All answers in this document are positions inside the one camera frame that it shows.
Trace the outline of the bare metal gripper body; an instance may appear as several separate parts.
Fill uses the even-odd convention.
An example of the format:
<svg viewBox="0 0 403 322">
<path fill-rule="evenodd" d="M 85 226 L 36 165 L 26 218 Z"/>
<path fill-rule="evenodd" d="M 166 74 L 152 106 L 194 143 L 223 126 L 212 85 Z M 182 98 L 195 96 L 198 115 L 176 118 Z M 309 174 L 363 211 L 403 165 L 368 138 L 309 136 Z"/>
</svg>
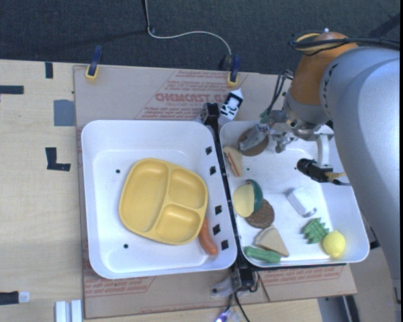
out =
<svg viewBox="0 0 403 322">
<path fill-rule="evenodd" d="M 310 140 L 320 129 L 318 124 L 312 124 L 300 119 L 294 112 L 285 110 L 272 110 L 268 116 L 270 134 L 282 135 L 290 133 L 297 138 Z"/>
</svg>

